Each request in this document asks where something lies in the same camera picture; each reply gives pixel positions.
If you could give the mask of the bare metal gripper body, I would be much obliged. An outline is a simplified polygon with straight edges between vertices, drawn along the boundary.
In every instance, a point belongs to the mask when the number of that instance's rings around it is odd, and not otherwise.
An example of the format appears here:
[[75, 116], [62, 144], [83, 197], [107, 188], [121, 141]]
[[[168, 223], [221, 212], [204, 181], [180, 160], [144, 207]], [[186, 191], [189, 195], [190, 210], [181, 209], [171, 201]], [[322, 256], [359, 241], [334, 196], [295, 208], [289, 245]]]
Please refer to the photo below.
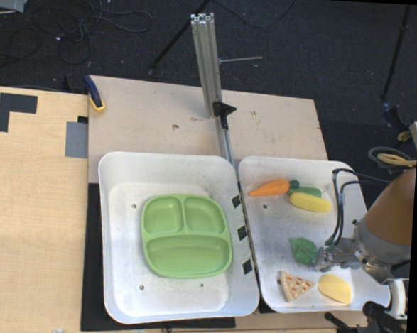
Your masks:
[[388, 253], [389, 245], [369, 243], [356, 238], [341, 239], [324, 252], [323, 270], [333, 266], [340, 268], [360, 268], [378, 283], [388, 283], [394, 279], [391, 273], [393, 257]]

